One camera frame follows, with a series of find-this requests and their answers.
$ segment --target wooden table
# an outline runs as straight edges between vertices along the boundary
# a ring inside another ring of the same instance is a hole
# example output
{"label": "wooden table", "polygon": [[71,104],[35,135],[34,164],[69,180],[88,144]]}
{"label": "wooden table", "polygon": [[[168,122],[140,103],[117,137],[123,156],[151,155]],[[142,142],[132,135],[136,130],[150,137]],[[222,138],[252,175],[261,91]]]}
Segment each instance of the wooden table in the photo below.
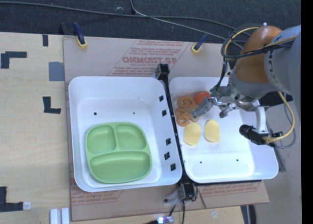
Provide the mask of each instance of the wooden table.
{"label": "wooden table", "polygon": [[[0,69],[0,186],[7,187],[7,202],[31,202],[31,209],[0,213],[3,224],[49,223],[49,210],[70,208],[64,81],[49,81],[50,62],[63,62],[63,36],[49,35],[48,46],[39,34],[0,33],[0,53],[27,52],[10,58]],[[60,114],[44,113],[43,97]],[[243,224],[239,206],[193,210],[185,222]],[[102,219],[79,223],[141,224],[160,214]],[[182,212],[175,212],[181,223]]]}

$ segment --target green divided plate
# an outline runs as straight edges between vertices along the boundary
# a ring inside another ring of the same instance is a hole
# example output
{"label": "green divided plate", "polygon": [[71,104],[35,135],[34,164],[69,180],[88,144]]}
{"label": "green divided plate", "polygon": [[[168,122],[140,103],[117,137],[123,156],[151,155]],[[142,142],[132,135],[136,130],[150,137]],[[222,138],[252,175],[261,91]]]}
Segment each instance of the green divided plate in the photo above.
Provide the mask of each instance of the green divided plate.
{"label": "green divided plate", "polygon": [[125,183],[146,177],[152,159],[146,135],[136,124],[114,122],[91,127],[85,137],[88,167],[102,183]]}

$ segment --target cardboard sheet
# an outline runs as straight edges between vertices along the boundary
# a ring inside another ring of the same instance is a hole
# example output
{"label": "cardboard sheet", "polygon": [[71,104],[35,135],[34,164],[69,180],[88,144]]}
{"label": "cardboard sheet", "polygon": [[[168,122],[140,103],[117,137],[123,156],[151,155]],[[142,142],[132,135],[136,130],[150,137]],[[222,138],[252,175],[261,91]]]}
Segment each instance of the cardboard sheet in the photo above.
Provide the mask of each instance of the cardboard sheet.
{"label": "cardboard sheet", "polygon": [[[167,63],[169,79],[179,76],[219,77],[223,58],[221,44],[203,44],[199,53],[191,51],[194,43],[87,37],[81,48],[75,37],[64,37],[64,67],[67,105],[67,137],[70,164],[72,221],[168,212],[163,196],[176,185],[88,193],[81,190],[73,176],[72,141],[68,85],[78,76],[154,76],[159,63]],[[235,183],[199,187],[200,195],[186,210],[237,206],[268,202],[264,183]]]}

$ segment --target black tape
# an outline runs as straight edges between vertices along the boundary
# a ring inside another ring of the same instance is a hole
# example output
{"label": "black tape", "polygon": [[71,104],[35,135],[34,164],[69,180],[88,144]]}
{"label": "black tape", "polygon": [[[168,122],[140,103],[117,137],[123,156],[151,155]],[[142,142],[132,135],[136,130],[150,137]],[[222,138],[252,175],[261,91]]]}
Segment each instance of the black tape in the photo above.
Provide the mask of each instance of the black tape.
{"label": "black tape", "polygon": [[14,52],[6,51],[4,54],[1,54],[1,65],[0,68],[9,68],[10,58],[26,58],[27,52]]}
{"label": "black tape", "polygon": [[61,113],[61,109],[52,109],[51,108],[51,97],[44,96],[43,101],[44,101],[44,108],[45,108],[44,112],[57,113],[57,114]]}
{"label": "black tape", "polygon": [[47,34],[43,34],[43,46],[48,46],[49,42],[48,42],[48,35]]}
{"label": "black tape", "polygon": [[0,68],[9,68],[10,58],[6,54],[1,54],[1,66]]}
{"label": "black tape", "polygon": [[0,212],[12,212],[23,210],[23,202],[7,203],[6,187],[0,187]]}

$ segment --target yellow food piece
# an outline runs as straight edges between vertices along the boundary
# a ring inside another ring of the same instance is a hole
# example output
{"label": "yellow food piece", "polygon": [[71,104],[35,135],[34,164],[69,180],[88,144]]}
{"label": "yellow food piece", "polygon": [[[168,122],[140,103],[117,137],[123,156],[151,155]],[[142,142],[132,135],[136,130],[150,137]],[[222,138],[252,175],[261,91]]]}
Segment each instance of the yellow food piece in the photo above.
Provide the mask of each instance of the yellow food piece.
{"label": "yellow food piece", "polygon": [[184,130],[184,142],[191,146],[197,145],[201,136],[201,126],[197,122],[190,122]]}
{"label": "yellow food piece", "polygon": [[204,126],[204,137],[211,142],[220,141],[220,126],[216,120],[208,120]]}

